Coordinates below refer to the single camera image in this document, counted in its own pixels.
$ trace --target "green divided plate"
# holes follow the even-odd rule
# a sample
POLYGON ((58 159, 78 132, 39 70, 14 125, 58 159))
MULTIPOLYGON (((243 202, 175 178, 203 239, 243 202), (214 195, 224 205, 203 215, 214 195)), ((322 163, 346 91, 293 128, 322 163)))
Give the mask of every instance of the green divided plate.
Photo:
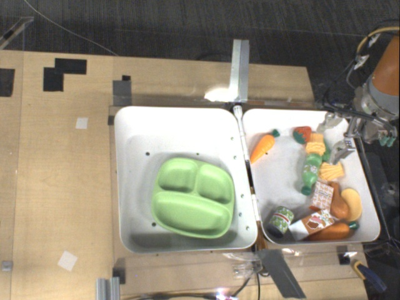
POLYGON ((233 181, 220 167, 182 157, 161 166, 151 201, 160 226, 184 236, 218 238, 231 225, 233 207, 233 181))

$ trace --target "black floor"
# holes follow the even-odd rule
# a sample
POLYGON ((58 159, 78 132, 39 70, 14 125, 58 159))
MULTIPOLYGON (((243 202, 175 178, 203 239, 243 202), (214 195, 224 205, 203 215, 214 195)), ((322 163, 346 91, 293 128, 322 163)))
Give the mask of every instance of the black floor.
MULTIPOLYGON (((317 100, 353 58, 363 36, 385 19, 398 19, 400 5, 400 0, 28 1, 56 23, 120 56, 230 61, 233 39, 248 39, 251 63, 306 66, 317 100)), ((23 0, 0 0, 0 33, 21 16, 34 16, 35 21, 24 41, 20 37, 8 49, 109 54, 51 24, 23 0)), ((371 61, 355 76, 360 83, 371 73, 389 39, 383 36, 371 48, 371 61)), ((332 89, 332 99, 347 103, 352 98, 353 90, 340 79, 332 89)), ((381 201, 388 221, 396 224, 399 141, 391 149, 373 144, 366 150, 377 154, 387 182, 397 185, 397 211, 381 201)), ((384 189, 378 189, 383 197, 384 189)), ((391 230, 392 235, 398 234, 398 225, 391 230)), ((400 282, 399 255, 391 251, 390 256, 396 259, 391 262, 394 271, 385 265, 374 266, 391 283, 382 299, 400 293, 400 284, 393 284, 400 282)), ((379 257, 371 258, 370 265, 376 263, 379 257)))

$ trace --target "green can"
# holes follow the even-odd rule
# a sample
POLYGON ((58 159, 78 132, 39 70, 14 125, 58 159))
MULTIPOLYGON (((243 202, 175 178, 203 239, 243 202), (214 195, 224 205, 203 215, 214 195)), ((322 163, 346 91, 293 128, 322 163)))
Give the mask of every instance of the green can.
POLYGON ((275 238, 281 238, 288 230, 294 214, 286 207, 279 206, 267 225, 267 231, 275 238))

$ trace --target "wooden surface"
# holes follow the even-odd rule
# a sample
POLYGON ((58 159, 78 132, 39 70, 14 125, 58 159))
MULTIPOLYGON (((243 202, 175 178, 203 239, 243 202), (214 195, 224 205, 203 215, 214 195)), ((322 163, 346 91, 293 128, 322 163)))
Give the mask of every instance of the wooden surface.
MULTIPOLYGON (((14 261, 12 275, 4 272, 0 275, 0 299, 95 299, 96 278, 110 278, 115 252, 110 176, 113 170, 107 124, 113 79, 130 75, 134 95, 164 93, 201 98, 210 86, 229 83, 230 66, 215 62, 1 51, 0 68, 7 66, 17 70, 16 85, 18 81, 22 83, 22 99, 19 100, 18 92, 12 98, 0 98, 1 114, 8 113, 7 119, 11 122, 0 124, 1 134, 9 134, 2 142, 1 162, 6 157, 9 159, 5 154, 7 150, 18 148, 15 134, 21 123, 16 199, 12 196, 12 185, 11 191, 0 190, 2 203, 16 204, 15 214, 2 207, 5 204, 0 206, 0 260, 12 256, 14 261), (13 57, 23 61, 13 62, 13 57), (54 67, 54 58, 87 59, 87 74, 66 74, 64 92, 43 92, 43 67, 54 67), (20 111, 21 120, 18 112, 11 113, 9 109, 20 111), (77 118, 88 118, 87 129, 75 128, 77 118), (77 256, 72 271, 58 266, 64 251, 77 256)), ((305 68, 251 66, 250 88, 254 88, 255 97, 267 94, 272 99, 287 101, 290 95, 292 101, 313 100, 305 68)), ((1 172, 3 176, 9 171, 1 169, 1 172)), ((326 263, 323 269, 328 273, 320 272, 321 265, 316 260, 309 266, 293 264, 294 274, 309 299, 366 299, 363 282, 349 266, 338 266, 332 255, 323 258, 326 263), (316 290, 311 282, 314 280, 319 281, 315 284, 316 290)), ((169 277, 165 291, 173 291, 176 286, 184 290, 185 279, 193 280, 191 286, 199 285, 194 277, 202 273, 201 266, 197 266, 204 264, 201 255, 180 255, 187 275, 182 275, 182 271, 179 275, 179 268, 169 265, 176 262, 173 254, 158 259, 156 255, 129 256, 127 261, 131 268, 147 270, 149 276, 144 279, 148 279, 147 286, 151 288, 147 292, 165 286, 154 280, 154 275, 151 280, 154 271, 147 266, 148 261, 160 263, 160 259, 166 264, 160 279, 169 277), (193 276, 189 275, 193 274, 190 268, 197 270, 193 276)), ((364 260, 361 252, 357 256, 364 260)), ((240 280, 233 281, 230 270, 231 266, 229 277, 221 281, 230 281, 229 287, 240 285, 240 280)), ((205 284, 200 285, 207 288, 208 284, 215 284, 213 279, 203 276, 205 284)), ((271 278, 265 279, 262 299, 281 299, 271 278)), ((254 281, 241 293, 241 299, 254 298, 257 288, 252 285, 254 281)))

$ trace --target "white wire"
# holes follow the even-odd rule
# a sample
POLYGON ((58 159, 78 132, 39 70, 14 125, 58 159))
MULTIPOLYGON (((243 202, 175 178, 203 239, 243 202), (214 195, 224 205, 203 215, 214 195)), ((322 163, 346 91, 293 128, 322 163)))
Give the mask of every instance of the white wire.
POLYGON ((111 54, 113 54, 113 55, 115 55, 115 56, 118 56, 114 51, 112 51, 112 50, 110 50, 110 49, 108 49, 108 48, 102 46, 101 44, 97 43, 96 41, 93 41, 93 40, 90 40, 90 39, 88 39, 88 38, 86 38, 86 37, 84 37, 84 36, 81 36, 80 34, 75 33, 75 32, 73 32, 73 31, 67 29, 66 27, 63 27, 62 25, 58 24, 57 22, 53 21, 52 19, 49 19, 49 18, 48 18, 47 16, 45 16, 43 13, 41 13, 40 11, 38 11, 37 9, 35 9, 35 8, 32 6, 32 4, 30 4, 30 3, 28 2, 28 0, 23 0, 23 1, 24 1, 35 13, 37 13, 38 15, 40 15, 41 17, 43 17, 44 19, 46 19, 46 20, 49 21, 50 23, 53 23, 55 26, 61 28, 62 30, 65 30, 66 32, 72 34, 73 36, 76 36, 76 37, 78 37, 78 38, 84 39, 84 40, 86 40, 87 42, 93 43, 93 44, 97 45, 98 47, 100 47, 100 48, 106 50, 107 52, 109 52, 109 53, 111 53, 111 54))

